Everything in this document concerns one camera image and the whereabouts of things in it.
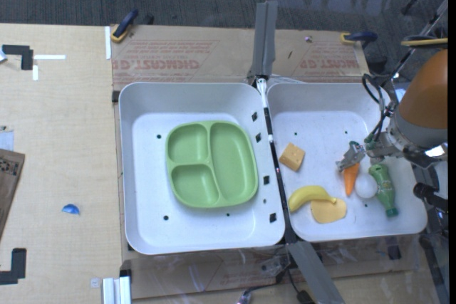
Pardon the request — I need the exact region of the orange carrot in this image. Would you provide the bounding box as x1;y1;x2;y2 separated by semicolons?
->
343;162;361;197

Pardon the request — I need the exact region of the brown paper packet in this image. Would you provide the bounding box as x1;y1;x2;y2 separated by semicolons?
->
0;148;26;243

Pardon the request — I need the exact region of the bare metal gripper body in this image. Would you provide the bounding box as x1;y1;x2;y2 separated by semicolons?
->
366;133;449;169

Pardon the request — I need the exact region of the pale yellow flat chip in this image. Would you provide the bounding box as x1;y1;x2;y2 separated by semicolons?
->
310;198;348;225

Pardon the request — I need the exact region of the white plastic tray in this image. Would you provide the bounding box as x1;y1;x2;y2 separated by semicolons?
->
266;81;429;243
118;81;286;256

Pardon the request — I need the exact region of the white egg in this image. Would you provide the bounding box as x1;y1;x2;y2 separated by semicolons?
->
354;172;379;199

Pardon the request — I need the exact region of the brown cardboard board red print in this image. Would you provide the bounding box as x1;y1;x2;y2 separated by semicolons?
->
110;23;425;300

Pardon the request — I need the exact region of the green plastic bottle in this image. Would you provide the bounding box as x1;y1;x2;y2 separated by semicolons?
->
368;162;400;219

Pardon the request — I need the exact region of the black cylinder on white bracket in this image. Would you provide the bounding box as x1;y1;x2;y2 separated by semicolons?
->
413;160;449;213

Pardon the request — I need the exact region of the yellow banana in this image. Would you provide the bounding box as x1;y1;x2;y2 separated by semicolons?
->
287;184;338;214

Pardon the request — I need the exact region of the yellow cheese wedge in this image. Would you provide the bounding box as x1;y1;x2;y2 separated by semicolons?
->
278;142;306;173

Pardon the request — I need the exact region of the green divided plate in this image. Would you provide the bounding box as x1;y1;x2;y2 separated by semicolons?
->
165;120;260;209

